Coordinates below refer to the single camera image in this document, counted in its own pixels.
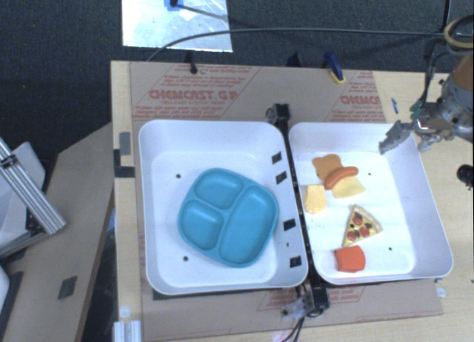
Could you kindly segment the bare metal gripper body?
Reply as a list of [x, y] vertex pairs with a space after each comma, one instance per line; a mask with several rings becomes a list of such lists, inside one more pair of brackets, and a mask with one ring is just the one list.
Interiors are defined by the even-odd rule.
[[417, 100], [410, 111], [412, 131], [425, 140], [473, 139], [473, 94], [441, 95], [435, 102]]

